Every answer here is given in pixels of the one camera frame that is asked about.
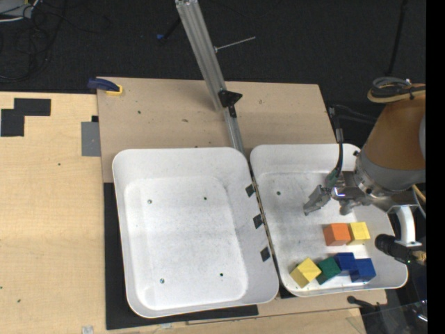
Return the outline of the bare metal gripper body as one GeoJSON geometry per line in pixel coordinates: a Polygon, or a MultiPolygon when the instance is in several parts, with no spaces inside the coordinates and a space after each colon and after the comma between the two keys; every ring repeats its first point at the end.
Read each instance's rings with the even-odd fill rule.
{"type": "Polygon", "coordinates": [[[355,200],[359,206],[374,206],[383,212],[392,212],[393,208],[404,205],[416,206],[416,200],[410,190],[389,191],[374,184],[356,183],[355,173],[342,172],[331,190],[331,198],[337,200],[355,200]]]}

